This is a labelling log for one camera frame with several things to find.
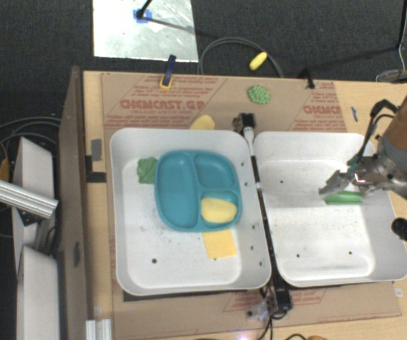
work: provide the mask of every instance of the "green toy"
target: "green toy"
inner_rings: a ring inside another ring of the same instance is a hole
[[[157,159],[149,157],[148,159],[140,159],[137,162],[137,175],[139,183],[154,184],[154,173],[156,171]]]
[[[247,94],[252,102],[259,105],[265,105],[271,100],[269,90],[263,86],[253,86],[248,89]]]
[[[340,193],[328,196],[324,201],[327,205],[357,205],[362,204],[362,194],[352,191],[341,191]]]

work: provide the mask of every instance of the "yellow clip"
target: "yellow clip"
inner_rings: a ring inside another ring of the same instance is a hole
[[[168,81],[168,86],[164,86],[163,82],[165,76],[166,76],[165,74],[162,75],[161,81],[159,82],[159,88],[163,89],[164,91],[168,91],[172,87],[173,77],[172,76],[170,77],[170,81]]]
[[[268,58],[268,54],[266,52],[261,52],[251,60],[251,63],[248,65],[249,68],[253,71],[257,70],[265,62],[266,58]]]

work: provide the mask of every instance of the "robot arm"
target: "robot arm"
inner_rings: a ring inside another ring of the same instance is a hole
[[[363,150],[374,132],[376,117],[383,108],[391,109],[395,113],[394,119],[380,137],[377,153],[364,157]],[[364,195],[377,189],[392,190],[407,200],[407,97],[399,109],[385,100],[373,107],[365,142],[348,166],[346,173],[336,171],[327,180],[326,186],[319,189],[322,198],[337,194],[351,183]],[[397,219],[392,230],[407,240],[407,220]]]

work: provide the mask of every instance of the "cardboard surface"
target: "cardboard surface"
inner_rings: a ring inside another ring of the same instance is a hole
[[[121,127],[188,128],[202,114],[213,117],[217,129],[229,129],[238,113],[253,112],[258,124],[256,134],[264,130],[346,131],[334,83],[329,81],[316,82],[317,88],[309,90],[305,81],[293,79],[176,76],[176,85],[166,92],[156,89],[158,74],[86,72],[84,77],[86,122],[90,123],[86,125],[87,154],[91,154],[91,140],[101,139],[107,145],[111,134]],[[246,90],[254,84],[270,89],[273,99],[269,105],[260,106],[249,101]],[[104,171],[106,157],[107,151],[100,162],[94,163],[101,171]],[[110,178],[109,165],[107,177]],[[95,271],[104,273],[103,269],[108,269],[110,264],[112,270],[115,268],[111,185],[108,181],[106,187],[101,184],[89,186],[93,187],[99,195],[108,191],[111,235],[107,242],[111,243],[112,252],[110,262],[99,262],[99,271]],[[105,227],[101,217],[93,221],[94,225]],[[101,274],[95,277],[102,279]],[[95,308],[99,309],[97,315],[101,317],[113,316],[116,339],[164,338],[264,326],[262,322],[246,319],[246,310],[261,300],[257,290],[155,300],[138,297],[136,301],[124,301],[114,272],[112,296],[107,293],[107,280],[101,282],[105,283],[106,290],[93,289]],[[390,283],[298,290],[292,297],[294,309],[277,323],[279,326],[400,315]]]
[[[102,82],[103,75],[107,73],[110,72],[84,72],[84,138],[87,155],[92,153],[92,142],[104,137]],[[120,75],[120,79],[139,79],[138,74]],[[262,79],[233,78],[233,80],[236,86],[236,82],[243,80],[246,80],[247,84],[257,84]],[[273,85],[279,91],[288,81],[293,81],[296,86],[300,86],[302,89],[306,87],[306,82],[301,80],[266,80],[274,81]],[[333,85],[341,114],[345,118],[346,128],[349,132],[360,134],[365,133],[369,111],[375,102],[387,98],[399,105],[407,94],[407,84],[335,81]],[[232,105],[219,103],[227,109],[233,109]],[[264,107],[267,106],[254,107],[258,109],[256,114],[260,114],[259,111]],[[352,114],[352,108],[357,112],[357,119]],[[218,112],[213,115],[213,117],[219,116]],[[378,132],[383,132],[386,125],[386,120],[381,121]],[[72,125],[69,125],[63,129],[63,132],[64,134],[67,132],[72,134],[74,129]],[[101,157],[93,162],[93,170],[105,171],[105,159],[105,151],[103,150]],[[85,221],[86,226],[88,226],[86,248],[91,257],[88,276],[91,278],[91,298],[94,303],[94,307],[92,308],[89,304],[88,309],[94,310],[96,319],[111,318],[115,320],[116,339],[163,339],[167,337],[177,339],[179,337],[180,340],[194,340],[196,337],[214,337],[215,339],[228,340],[234,337],[258,338],[265,324],[245,320],[245,309],[255,305],[260,299],[258,291],[195,295],[160,300],[130,298],[129,302],[124,302],[123,298],[126,296],[120,291],[116,280],[113,280],[110,275],[111,264],[114,266],[115,261],[110,257],[109,244],[111,242],[113,244],[113,237],[109,236],[108,209],[110,206],[107,203],[107,189],[106,183],[87,183],[86,185],[87,216]],[[407,218],[407,202],[393,193],[391,199],[396,216]],[[70,232],[66,232],[66,235],[74,236],[72,231],[77,230],[77,228],[70,228],[70,230]],[[67,277],[73,275],[71,272],[67,273]],[[69,306],[79,307],[81,315],[83,315],[81,317],[85,318],[86,304],[82,302],[82,297],[79,297],[82,283],[77,279],[69,284],[68,292],[72,293],[72,296],[69,295],[68,301],[74,302]],[[359,339],[407,339],[407,278],[397,282],[395,288],[397,293],[400,293],[398,301],[393,292],[394,286],[390,283],[308,289],[293,293],[294,309],[286,318],[274,323],[275,327],[286,325],[280,331],[274,332],[274,338],[283,339],[290,334],[299,332],[305,336],[318,334],[327,339],[338,340],[352,339],[354,333]],[[346,291],[346,293],[341,295],[341,290]],[[85,324],[77,318],[75,320],[75,322],[68,323],[68,326],[72,328],[70,331],[78,334],[78,331],[85,327]],[[231,329],[236,329],[236,333],[222,333],[231,331]],[[215,332],[218,334],[196,336],[196,334]],[[80,333],[80,335],[73,337],[73,339],[85,338],[84,334]]]
[[[160,74],[102,73],[104,128],[189,128],[196,117],[208,114],[217,130],[230,130],[239,113],[256,114],[256,134],[262,131],[345,132],[333,82],[250,77],[175,75],[170,91],[159,89]],[[268,88],[271,102],[250,101],[247,90]]]

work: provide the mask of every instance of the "metal sheet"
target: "metal sheet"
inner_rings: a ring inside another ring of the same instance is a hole
[[[153,0],[145,16],[134,14],[147,0],[93,0],[93,48],[97,57],[197,62],[190,0]]]

